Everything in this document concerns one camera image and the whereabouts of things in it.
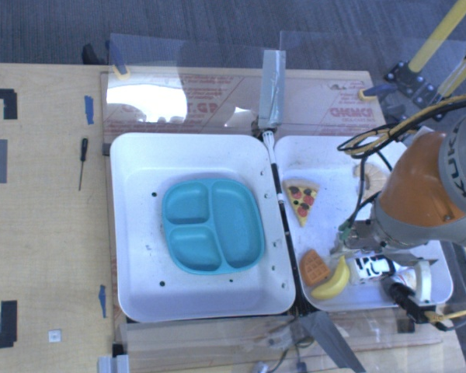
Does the blue divided plate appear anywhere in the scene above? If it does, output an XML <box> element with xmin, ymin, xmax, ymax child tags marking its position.
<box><xmin>161</xmin><ymin>178</ymin><xmax>266</xmax><ymax>276</ymax></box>

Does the black screwdriver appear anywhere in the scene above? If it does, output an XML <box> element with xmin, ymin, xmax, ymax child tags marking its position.
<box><xmin>78</xmin><ymin>138</ymin><xmax>89</xmax><ymax>192</ymax></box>

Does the orange waffle biscuit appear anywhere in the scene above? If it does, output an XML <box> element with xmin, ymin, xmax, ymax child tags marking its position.
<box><xmin>299</xmin><ymin>249</ymin><xmax>331</xmax><ymax>288</ymax></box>

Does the beige bread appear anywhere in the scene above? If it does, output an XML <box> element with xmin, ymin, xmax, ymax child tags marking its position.
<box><xmin>353</xmin><ymin>162</ymin><xmax>390</xmax><ymax>201</ymax></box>

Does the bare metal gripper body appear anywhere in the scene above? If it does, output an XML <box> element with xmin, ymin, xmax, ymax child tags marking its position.
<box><xmin>338</xmin><ymin>219</ymin><xmax>389</xmax><ymax>255</ymax></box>

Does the white plastic tray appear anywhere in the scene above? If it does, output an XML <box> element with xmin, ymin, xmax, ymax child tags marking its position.
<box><xmin>109</xmin><ymin>131</ymin><xmax>297</xmax><ymax>323</ymax></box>
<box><xmin>273</xmin><ymin>134</ymin><xmax>454</xmax><ymax>312</ymax></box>

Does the brown cardboard board red print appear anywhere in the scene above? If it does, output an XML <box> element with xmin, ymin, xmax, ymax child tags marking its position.
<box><xmin>100</xmin><ymin>65</ymin><xmax>457</xmax><ymax>351</ymax></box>

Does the black cylinder on white bracket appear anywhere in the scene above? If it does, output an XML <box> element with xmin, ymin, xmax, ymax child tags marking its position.
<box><xmin>380</xmin><ymin>260</ymin><xmax>434</xmax><ymax>325</ymax></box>

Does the yellow pizza slice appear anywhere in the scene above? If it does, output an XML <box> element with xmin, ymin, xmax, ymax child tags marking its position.
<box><xmin>281</xmin><ymin>178</ymin><xmax>321</xmax><ymax>228</ymax></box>

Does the yellow banana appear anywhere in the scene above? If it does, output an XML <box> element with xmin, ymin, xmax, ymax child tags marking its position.
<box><xmin>310</xmin><ymin>255</ymin><xmax>351</xmax><ymax>301</ymax></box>

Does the black and white carton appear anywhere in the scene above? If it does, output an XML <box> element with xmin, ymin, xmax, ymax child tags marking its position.
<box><xmin>349</xmin><ymin>253</ymin><xmax>398</xmax><ymax>286</ymax></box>

